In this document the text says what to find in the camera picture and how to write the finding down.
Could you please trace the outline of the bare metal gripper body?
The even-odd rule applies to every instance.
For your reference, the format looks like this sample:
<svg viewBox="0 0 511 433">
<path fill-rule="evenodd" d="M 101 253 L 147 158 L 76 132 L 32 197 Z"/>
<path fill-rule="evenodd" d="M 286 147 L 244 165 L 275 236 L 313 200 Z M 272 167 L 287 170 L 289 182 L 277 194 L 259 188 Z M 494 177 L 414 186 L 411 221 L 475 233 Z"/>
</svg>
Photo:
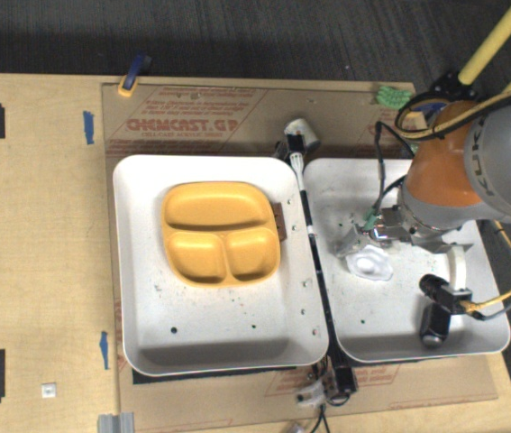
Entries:
<svg viewBox="0 0 511 433">
<path fill-rule="evenodd" d="M 407 208 L 400 205 L 382 208 L 370 230 L 373 228 L 380 232 L 385 231 L 392 243 L 394 241 L 409 243 L 429 253 L 448 253 L 455 247 L 461 247 L 467 252 L 473 246 L 473 243 L 446 243 L 443 236 L 448 230 L 423 224 Z"/>
</svg>

